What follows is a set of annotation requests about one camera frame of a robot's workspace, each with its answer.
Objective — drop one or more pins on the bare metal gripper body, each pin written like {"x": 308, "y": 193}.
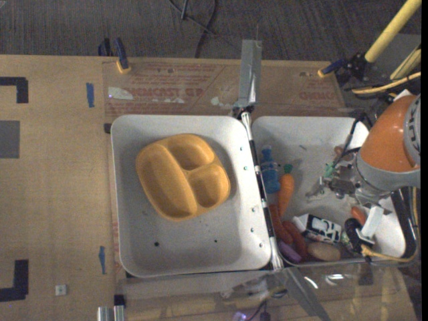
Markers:
{"x": 344, "y": 183}

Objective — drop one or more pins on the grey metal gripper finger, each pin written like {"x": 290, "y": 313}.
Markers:
{"x": 314, "y": 192}
{"x": 325, "y": 181}

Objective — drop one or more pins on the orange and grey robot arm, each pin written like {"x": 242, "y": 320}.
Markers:
{"x": 384, "y": 145}

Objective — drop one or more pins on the orange carrot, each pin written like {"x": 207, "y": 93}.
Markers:
{"x": 286, "y": 189}

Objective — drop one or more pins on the tan round toy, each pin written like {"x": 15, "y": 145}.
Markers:
{"x": 340, "y": 152}

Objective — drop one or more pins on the white packet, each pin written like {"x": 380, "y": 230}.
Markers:
{"x": 299, "y": 222}

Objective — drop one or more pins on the orange oval toy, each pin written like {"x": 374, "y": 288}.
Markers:
{"x": 358, "y": 214}

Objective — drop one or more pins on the black and white carton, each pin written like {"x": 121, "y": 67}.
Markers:
{"x": 323, "y": 227}

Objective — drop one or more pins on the blue bottle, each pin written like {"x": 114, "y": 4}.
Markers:
{"x": 269, "y": 176}

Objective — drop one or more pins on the red-brown sausage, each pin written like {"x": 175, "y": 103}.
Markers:
{"x": 297, "y": 239}
{"x": 279, "y": 224}

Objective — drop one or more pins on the white plastic tray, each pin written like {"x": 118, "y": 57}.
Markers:
{"x": 187, "y": 246}
{"x": 301, "y": 135}

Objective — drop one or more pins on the thin black and white rod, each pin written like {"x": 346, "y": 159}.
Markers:
{"x": 257, "y": 172}

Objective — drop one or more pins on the brown bread roll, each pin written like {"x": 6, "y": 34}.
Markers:
{"x": 323, "y": 251}

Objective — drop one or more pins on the purple toy piece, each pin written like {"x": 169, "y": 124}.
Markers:
{"x": 289, "y": 252}

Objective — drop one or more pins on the orange divided plate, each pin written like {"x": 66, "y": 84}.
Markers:
{"x": 174, "y": 176}

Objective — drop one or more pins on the brown cardboard board red print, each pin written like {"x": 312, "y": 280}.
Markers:
{"x": 200, "y": 89}

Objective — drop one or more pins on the black cylinder on white bracket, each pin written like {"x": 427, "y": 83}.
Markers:
{"x": 354, "y": 232}

